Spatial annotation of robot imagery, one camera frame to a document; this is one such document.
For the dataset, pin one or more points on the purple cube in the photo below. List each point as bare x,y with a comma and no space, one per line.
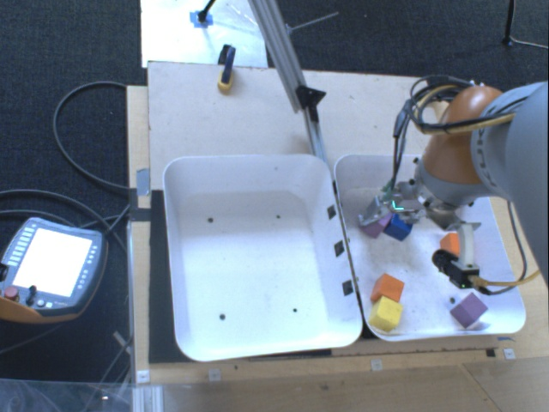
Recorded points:
374,229
468,309

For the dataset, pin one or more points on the blue cube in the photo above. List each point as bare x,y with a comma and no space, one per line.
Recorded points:
399,229

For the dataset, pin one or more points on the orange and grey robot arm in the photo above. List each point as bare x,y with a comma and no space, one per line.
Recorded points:
510,144

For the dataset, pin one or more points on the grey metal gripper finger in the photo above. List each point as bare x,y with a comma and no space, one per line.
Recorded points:
416,215
374,210

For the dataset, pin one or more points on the black cylinder on white bracket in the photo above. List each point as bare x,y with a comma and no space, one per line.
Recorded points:
449,265

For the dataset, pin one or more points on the white plastic tray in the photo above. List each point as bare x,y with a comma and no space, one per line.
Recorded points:
257,264
420,281

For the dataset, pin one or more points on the yellow cube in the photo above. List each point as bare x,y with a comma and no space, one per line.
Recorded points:
385,313

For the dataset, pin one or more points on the thin black rod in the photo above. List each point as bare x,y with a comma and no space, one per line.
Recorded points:
348,251

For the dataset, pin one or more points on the orange cube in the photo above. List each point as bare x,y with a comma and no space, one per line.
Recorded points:
388,286
450,244

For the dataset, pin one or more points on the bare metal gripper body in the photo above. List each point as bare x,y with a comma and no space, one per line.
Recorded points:
409,195

